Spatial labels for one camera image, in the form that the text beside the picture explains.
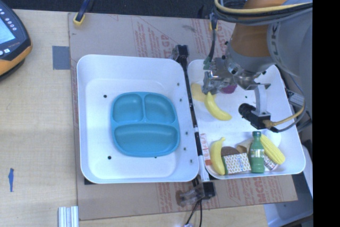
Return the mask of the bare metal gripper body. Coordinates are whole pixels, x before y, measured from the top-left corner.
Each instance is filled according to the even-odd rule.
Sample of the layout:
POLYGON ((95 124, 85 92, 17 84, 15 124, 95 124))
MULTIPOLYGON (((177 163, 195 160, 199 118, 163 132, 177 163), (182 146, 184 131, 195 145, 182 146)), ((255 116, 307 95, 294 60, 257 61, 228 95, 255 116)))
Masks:
POLYGON ((212 82, 214 79, 224 79, 227 87, 240 86, 244 90, 254 89, 257 85, 255 79, 262 74, 262 71, 248 71, 227 57, 207 57, 203 62, 203 69, 210 71, 212 82))

